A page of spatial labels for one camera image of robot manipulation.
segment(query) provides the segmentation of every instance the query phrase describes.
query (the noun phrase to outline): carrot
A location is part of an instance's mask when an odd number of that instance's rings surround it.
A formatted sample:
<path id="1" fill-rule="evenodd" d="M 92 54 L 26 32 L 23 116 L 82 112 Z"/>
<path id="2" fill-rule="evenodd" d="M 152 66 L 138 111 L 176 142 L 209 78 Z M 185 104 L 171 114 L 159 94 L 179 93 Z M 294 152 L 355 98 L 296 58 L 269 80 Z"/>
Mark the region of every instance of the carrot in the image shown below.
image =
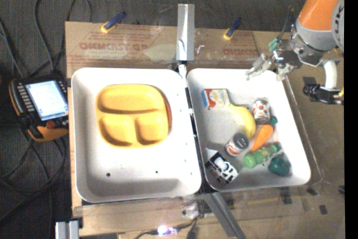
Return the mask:
<path id="1" fill-rule="evenodd" d="M 263 125 L 257 133 L 256 139 L 253 142 L 253 146 L 251 148 L 251 152 L 259 149 L 266 143 L 266 141 L 272 136 L 274 133 L 274 125 L 277 124 L 277 119 L 272 117 L 269 124 Z"/>

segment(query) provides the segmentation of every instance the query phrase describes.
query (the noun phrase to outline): green bottle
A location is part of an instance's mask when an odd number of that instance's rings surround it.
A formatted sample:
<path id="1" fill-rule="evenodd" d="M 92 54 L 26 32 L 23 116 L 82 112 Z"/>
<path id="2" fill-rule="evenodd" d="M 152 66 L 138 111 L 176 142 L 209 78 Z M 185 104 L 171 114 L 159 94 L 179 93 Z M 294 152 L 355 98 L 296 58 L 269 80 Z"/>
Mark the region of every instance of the green bottle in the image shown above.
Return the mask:
<path id="1" fill-rule="evenodd" d="M 253 153 L 245 155 L 243 159 L 244 165 L 248 168 L 254 168 L 260 163 L 267 161 L 274 153 L 278 152 L 280 149 L 281 147 L 276 143 L 269 147 L 262 147 L 254 151 Z"/>

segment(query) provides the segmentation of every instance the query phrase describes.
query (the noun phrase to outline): yellow banana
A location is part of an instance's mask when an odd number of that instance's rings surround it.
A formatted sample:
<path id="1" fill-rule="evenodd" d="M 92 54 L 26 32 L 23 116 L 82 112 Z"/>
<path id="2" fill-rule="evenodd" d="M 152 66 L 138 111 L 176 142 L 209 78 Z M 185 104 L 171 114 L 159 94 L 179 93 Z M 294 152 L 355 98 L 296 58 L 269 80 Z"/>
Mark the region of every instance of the yellow banana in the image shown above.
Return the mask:
<path id="1" fill-rule="evenodd" d="M 250 139 L 251 137 L 253 137 L 256 131 L 256 122 L 251 112 L 243 106 L 235 106 L 233 104 L 230 104 L 229 107 L 233 109 L 235 113 L 242 118 L 247 138 Z"/>

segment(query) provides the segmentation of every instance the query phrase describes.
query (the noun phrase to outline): gray carpet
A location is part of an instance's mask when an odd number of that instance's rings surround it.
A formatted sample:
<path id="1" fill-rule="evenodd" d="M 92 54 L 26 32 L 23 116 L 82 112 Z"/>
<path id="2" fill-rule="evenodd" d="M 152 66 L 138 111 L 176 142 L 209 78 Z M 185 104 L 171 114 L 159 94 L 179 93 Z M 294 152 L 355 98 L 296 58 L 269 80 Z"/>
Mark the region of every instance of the gray carpet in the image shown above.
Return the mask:
<path id="1" fill-rule="evenodd" d="M 121 11 L 127 13 L 123 23 L 142 25 L 176 26 L 177 5 L 195 4 L 195 26 L 226 29 L 241 16 L 241 30 L 280 31 L 289 6 L 298 15 L 305 0 L 0 0 L 0 21 L 9 39 L 10 47 L 23 76 L 36 71 L 37 75 L 50 72 L 46 64 L 48 55 L 35 25 L 37 15 L 44 41 L 51 55 L 63 48 L 64 21 L 106 22 Z M 65 57 L 62 53 L 57 68 L 65 74 Z M 5 42 L 0 38 L 0 176 L 3 178 L 15 167 L 27 148 L 27 141 L 15 126 L 15 119 L 8 97 L 10 79 L 20 77 L 12 64 Z M 68 138 L 58 141 L 61 151 L 68 147 Z M 36 189 L 45 184 L 46 172 L 56 175 L 61 156 L 55 143 L 35 143 L 29 149 L 23 165 L 5 180 L 12 185 Z M 54 222 L 71 219 L 69 161 L 50 189 L 25 200 L 29 193 L 18 192 L 0 185 L 0 238 L 53 238 Z"/>

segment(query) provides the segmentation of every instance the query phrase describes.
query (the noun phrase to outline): yellow divided plate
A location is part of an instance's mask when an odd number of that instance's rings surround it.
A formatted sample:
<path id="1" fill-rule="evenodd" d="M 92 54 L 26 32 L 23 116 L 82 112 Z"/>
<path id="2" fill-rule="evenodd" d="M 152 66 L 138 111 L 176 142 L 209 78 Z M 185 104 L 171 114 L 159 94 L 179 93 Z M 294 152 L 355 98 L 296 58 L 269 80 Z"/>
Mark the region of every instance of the yellow divided plate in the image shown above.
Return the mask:
<path id="1" fill-rule="evenodd" d="M 103 88 L 96 97 L 96 117 L 102 138 L 126 148 L 162 142 L 171 125 L 168 102 L 150 85 L 120 84 Z"/>

